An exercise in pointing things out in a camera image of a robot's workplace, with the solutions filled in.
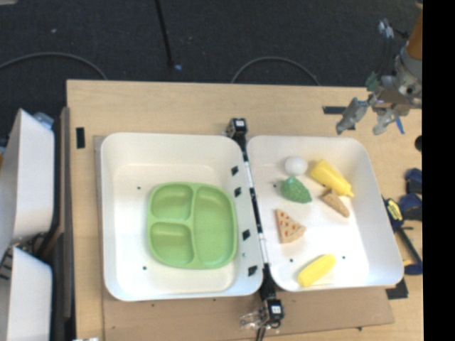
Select green divided plate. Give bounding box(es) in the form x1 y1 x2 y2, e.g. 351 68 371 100
146 181 238 270

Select white egg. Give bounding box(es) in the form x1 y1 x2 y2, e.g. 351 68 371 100
284 156 309 176

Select pizza slice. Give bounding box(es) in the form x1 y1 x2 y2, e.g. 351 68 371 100
274 208 307 244

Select tan ice cream cone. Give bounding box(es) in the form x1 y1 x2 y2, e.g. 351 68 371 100
321 188 350 218

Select white plastic tray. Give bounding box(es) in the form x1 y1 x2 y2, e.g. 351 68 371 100
246 135 405 293
100 132 264 302

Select green grapes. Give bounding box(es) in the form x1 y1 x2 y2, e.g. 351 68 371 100
280 175 313 205

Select yellow corn cob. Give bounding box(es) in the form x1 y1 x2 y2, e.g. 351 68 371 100
296 254 337 288

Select yellow mustard bottle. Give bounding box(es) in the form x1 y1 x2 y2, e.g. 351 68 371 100
308 158 355 199

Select thin black and white rod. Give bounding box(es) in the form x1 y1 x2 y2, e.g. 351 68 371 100
237 133 275 300

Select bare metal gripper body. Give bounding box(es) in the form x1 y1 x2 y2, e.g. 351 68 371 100
369 69 423 116

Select black block with wires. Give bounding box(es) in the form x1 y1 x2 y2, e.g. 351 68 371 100
260 289 285 322
226 117 249 137

